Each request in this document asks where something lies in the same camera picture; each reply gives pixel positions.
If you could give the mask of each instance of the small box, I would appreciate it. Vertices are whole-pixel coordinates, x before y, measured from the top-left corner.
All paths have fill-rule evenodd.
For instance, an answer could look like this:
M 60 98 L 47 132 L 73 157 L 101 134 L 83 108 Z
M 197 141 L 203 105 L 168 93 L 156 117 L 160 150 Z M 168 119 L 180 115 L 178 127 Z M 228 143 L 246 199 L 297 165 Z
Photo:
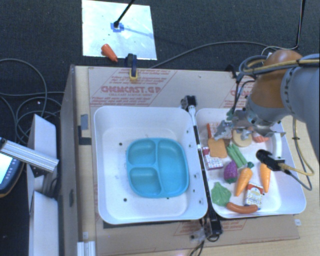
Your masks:
M 264 188 L 252 182 L 249 182 L 246 187 L 246 195 L 244 205 L 257 205 L 258 209 L 261 209 L 262 196 Z
M 202 154 L 204 159 L 204 164 L 207 170 L 216 170 L 224 167 L 221 159 L 219 157 L 211 157 L 210 150 L 208 146 L 202 148 Z

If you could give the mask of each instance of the blue plate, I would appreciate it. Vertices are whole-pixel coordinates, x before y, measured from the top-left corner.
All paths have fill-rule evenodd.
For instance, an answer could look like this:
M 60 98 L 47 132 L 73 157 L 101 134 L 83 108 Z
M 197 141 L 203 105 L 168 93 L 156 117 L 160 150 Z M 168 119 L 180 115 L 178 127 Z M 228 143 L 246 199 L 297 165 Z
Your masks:
M 126 168 L 132 190 L 142 197 L 176 197 L 189 186 L 185 152 L 172 139 L 135 140 L 126 151 Z

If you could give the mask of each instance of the toy sausage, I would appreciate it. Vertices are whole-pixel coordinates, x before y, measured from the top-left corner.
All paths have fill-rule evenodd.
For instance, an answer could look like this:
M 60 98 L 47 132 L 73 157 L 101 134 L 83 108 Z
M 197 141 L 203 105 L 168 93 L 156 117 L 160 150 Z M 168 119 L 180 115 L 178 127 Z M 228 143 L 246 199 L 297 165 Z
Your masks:
M 239 213 L 239 214 L 252 214 L 258 210 L 258 206 L 255 204 L 248 205 L 248 206 L 241 206 L 234 204 L 232 202 L 228 202 L 226 204 L 226 208 L 230 211 Z

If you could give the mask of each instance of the black pole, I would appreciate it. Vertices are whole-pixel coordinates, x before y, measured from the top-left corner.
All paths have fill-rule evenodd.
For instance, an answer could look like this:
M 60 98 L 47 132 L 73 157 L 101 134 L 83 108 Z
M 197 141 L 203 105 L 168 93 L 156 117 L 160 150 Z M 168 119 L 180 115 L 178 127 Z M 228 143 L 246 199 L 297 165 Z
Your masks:
M 119 23 L 121 19 L 125 16 L 126 12 L 129 10 L 130 6 L 134 3 L 135 0 L 131 0 L 131 2 L 128 4 L 128 6 L 124 9 L 123 13 L 120 15 L 120 17 L 113 23 L 113 26 L 117 28 L 119 26 Z

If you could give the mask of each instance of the green toy vegetable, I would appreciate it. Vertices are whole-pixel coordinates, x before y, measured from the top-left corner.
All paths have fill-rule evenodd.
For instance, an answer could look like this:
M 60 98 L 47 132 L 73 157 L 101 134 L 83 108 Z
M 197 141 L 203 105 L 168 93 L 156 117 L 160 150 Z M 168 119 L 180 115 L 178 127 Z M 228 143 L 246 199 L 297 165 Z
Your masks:
M 213 189 L 211 189 L 211 200 L 218 206 L 226 206 L 229 203 L 231 192 L 222 186 L 220 182 L 214 183 Z
M 227 164 L 223 171 L 223 178 L 229 184 L 235 183 L 238 178 L 238 168 L 235 161 L 231 161 Z

